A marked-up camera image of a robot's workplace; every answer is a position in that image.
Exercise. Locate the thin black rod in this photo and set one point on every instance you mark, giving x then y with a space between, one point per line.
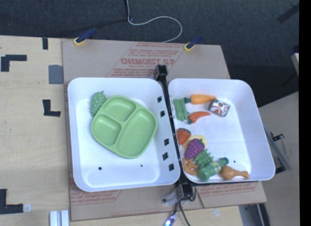
171 120

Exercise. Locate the green asparagus bundle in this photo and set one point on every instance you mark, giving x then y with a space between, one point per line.
180 109

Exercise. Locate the green divided plate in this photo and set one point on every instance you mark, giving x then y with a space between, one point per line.
124 126

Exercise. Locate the orange tomato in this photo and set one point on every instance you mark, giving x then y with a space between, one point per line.
182 135

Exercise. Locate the orange chili pepper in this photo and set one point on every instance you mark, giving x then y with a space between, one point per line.
197 116

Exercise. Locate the orange carrot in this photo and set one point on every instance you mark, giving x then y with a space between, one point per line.
201 99

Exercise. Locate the yellow round slice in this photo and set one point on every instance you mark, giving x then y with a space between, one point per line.
199 138

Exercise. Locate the green grapes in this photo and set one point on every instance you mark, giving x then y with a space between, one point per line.
97 102

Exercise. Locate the purple grapes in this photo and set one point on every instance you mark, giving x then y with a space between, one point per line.
194 147

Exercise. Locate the red and white can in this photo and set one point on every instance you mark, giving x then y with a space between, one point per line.
219 107

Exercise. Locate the brown cardboard board red print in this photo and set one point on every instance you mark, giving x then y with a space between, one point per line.
97 57

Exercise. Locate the orange pretzel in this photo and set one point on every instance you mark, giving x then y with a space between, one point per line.
189 166

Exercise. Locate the green lettuce leaf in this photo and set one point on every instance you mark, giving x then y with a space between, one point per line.
203 158

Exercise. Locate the white plastic tray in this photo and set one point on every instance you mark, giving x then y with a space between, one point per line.
121 174
230 137

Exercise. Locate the green bottle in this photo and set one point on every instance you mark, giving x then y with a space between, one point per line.
211 169

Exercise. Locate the orange chicken drumstick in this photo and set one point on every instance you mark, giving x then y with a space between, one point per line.
231 173

